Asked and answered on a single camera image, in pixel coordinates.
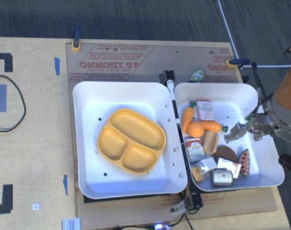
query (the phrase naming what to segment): blue tape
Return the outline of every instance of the blue tape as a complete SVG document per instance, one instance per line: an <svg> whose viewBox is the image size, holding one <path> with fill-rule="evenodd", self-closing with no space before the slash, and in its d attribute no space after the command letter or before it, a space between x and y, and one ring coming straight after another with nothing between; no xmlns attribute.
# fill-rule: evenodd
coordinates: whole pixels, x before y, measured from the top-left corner
<svg viewBox="0 0 291 230"><path fill-rule="evenodd" d="M56 75L60 75L60 59L55 57L55 70L56 70Z"/></svg>
<svg viewBox="0 0 291 230"><path fill-rule="evenodd" d="M68 176L66 174L63 177L63 185L65 189L65 195L68 195Z"/></svg>

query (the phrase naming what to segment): blue square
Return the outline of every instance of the blue square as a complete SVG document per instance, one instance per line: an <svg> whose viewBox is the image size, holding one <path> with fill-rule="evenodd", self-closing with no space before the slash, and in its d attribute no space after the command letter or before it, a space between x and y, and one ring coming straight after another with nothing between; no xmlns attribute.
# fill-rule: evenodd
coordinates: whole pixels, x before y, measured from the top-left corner
<svg viewBox="0 0 291 230"><path fill-rule="evenodd" d="M0 112L7 111L7 85L0 84Z"/></svg>

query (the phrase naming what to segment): small carton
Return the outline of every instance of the small carton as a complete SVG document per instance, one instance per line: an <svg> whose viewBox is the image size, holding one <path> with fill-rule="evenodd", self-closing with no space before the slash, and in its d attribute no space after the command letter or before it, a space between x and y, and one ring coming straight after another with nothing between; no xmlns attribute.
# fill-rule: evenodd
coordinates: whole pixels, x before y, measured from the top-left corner
<svg viewBox="0 0 291 230"><path fill-rule="evenodd" d="M213 109L210 101L196 101L199 121L214 121Z"/></svg>
<svg viewBox="0 0 291 230"><path fill-rule="evenodd" d="M190 163L196 163L206 158L200 138L188 138L185 143Z"/></svg>
<svg viewBox="0 0 291 230"><path fill-rule="evenodd" d="M202 159L201 161L197 162L195 165L198 172L200 172L202 175L213 171L218 168L218 165L213 157L209 157L206 159Z"/></svg>
<svg viewBox="0 0 291 230"><path fill-rule="evenodd" d="M229 161L227 159L219 158L218 159L218 168L226 168L233 173L233 178L237 179L239 176L241 164Z"/></svg>

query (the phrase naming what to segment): toy carrot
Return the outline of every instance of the toy carrot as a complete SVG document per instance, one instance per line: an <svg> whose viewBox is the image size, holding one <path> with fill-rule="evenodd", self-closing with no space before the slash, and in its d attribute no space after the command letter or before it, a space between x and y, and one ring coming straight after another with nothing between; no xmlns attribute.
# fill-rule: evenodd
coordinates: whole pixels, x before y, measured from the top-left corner
<svg viewBox="0 0 291 230"><path fill-rule="evenodd" d="M193 107L196 105L195 102L190 102L190 106L188 106L183 113L182 117L182 132L183 134L186 133L191 120L193 119L194 109Z"/></svg>
<svg viewBox="0 0 291 230"><path fill-rule="evenodd" d="M222 129L221 124L215 121L199 121L205 130L211 130L213 132L219 132Z"/></svg>

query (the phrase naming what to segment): toy can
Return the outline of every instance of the toy can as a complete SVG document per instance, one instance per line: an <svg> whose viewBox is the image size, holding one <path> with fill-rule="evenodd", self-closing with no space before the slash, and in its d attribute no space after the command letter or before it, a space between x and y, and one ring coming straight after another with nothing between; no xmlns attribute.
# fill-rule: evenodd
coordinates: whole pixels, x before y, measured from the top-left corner
<svg viewBox="0 0 291 230"><path fill-rule="evenodd" d="M233 173L225 168L215 169L210 173L212 186L231 186L233 184Z"/></svg>
<svg viewBox="0 0 291 230"><path fill-rule="evenodd" d="M196 69L193 72L189 82L203 82L205 78L206 72L204 72L203 70Z"/></svg>

